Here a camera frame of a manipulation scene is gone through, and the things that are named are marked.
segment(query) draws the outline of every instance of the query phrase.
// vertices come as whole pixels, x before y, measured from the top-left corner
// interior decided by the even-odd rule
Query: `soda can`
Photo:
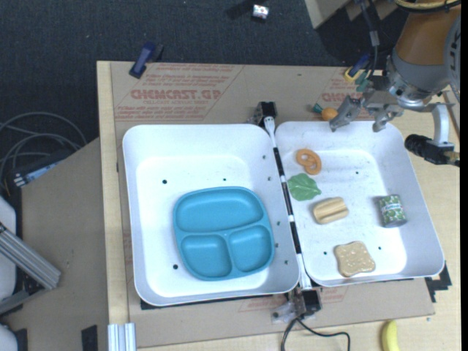
[[[388,195],[379,199],[383,224],[386,227],[402,226],[407,221],[399,195]]]

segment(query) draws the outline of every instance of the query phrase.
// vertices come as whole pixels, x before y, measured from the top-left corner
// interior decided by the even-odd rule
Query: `blue plate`
[[[214,281],[257,273],[274,255],[265,206],[245,187],[215,187],[185,194],[174,206],[178,250],[197,278]]]

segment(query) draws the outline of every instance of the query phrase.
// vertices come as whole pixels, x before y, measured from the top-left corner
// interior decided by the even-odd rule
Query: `white tray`
[[[127,131],[123,150],[135,287],[144,301],[167,306],[294,288],[299,267],[264,130],[248,124],[141,125]],[[276,243],[273,262],[265,270],[214,282],[185,269],[173,232],[173,207],[188,192],[218,186],[246,187],[262,200]]]
[[[322,170],[311,175],[322,191],[310,201],[291,198],[307,274],[322,286],[437,275],[444,256],[401,133],[391,124],[372,131],[371,121],[356,121],[335,132],[328,122],[287,122],[276,143],[287,178],[304,173],[295,161],[301,148],[319,154]],[[383,227],[376,199],[398,194],[407,223]],[[312,216],[315,203],[343,197],[350,213],[329,224]],[[345,278],[337,267],[335,246],[365,243],[376,263],[371,273]]]

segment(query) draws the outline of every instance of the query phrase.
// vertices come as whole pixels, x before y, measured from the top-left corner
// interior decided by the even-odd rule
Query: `table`
[[[107,302],[108,315],[111,324],[124,324],[131,319],[131,295],[128,292],[124,236],[122,233],[121,184],[119,183],[116,162],[118,162],[118,134],[116,129],[126,129],[134,122],[126,120],[126,115],[115,114],[116,105],[125,107],[128,90],[116,89],[116,82],[125,78],[131,63],[99,61],[97,77],[99,86],[99,126],[100,149],[102,161],[102,196],[104,201],[105,254],[107,266]],[[193,69],[202,69],[209,65],[196,64],[164,64],[159,73],[167,75],[169,82],[158,83],[161,88],[174,88],[176,75]],[[338,85],[339,69],[326,67],[263,67],[263,66],[229,66],[213,65],[213,71],[225,76],[212,80],[207,86],[211,95],[218,96],[218,101],[209,102],[208,107],[195,115],[180,115],[184,123],[238,123],[245,121],[252,113],[253,107],[259,101],[278,100],[279,120],[300,121],[311,119],[310,107],[316,101],[339,102],[341,94],[350,92],[349,88]],[[136,80],[128,80],[130,88],[137,85]],[[230,103],[219,102],[221,98]],[[134,110],[134,117],[148,123],[155,118],[161,118],[160,123],[172,123],[168,115],[154,115],[145,120],[143,111]],[[403,136],[417,133],[431,136],[432,119],[430,115],[405,113],[394,121]],[[450,137],[459,147],[458,138],[453,133]],[[421,189],[423,190],[438,236],[445,252],[452,286],[446,292],[436,294],[434,316],[422,316],[398,320],[399,342],[404,350],[457,350],[461,347],[461,306],[460,306],[460,229],[459,229],[459,169],[454,167],[437,167],[424,162],[421,158],[412,157]],[[398,303],[388,303],[389,307],[398,307]],[[359,349],[379,350],[380,330],[383,321],[365,322],[354,325],[320,329],[321,331],[347,331],[352,344],[358,344]],[[277,350],[285,325],[276,331],[251,336],[236,336],[235,338],[203,340],[190,344],[191,350]],[[184,333],[196,330],[184,327],[183,321],[173,326],[174,337],[184,339]],[[329,350],[331,345],[344,350],[343,339],[321,339],[309,336],[305,331],[290,334],[287,348],[303,349],[311,347],[315,350]],[[166,344],[163,347],[145,347],[144,350],[185,350],[187,344]]]

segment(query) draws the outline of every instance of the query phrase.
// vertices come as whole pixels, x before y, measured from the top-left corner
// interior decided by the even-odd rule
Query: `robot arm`
[[[447,143],[447,105],[429,102],[449,84],[459,100],[461,0],[394,1],[410,14],[383,74],[370,72],[366,78],[360,77],[359,91],[363,96],[360,99],[347,97],[338,109],[338,115],[330,120],[330,128],[335,131],[350,123],[361,108],[374,117],[375,132],[384,129],[388,121],[406,109],[431,112],[435,125],[434,139],[410,135],[405,146],[434,164],[459,166],[459,156],[454,158],[453,145]],[[375,33],[374,36],[371,33],[372,45],[376,49],[378,39],[374,37]]]

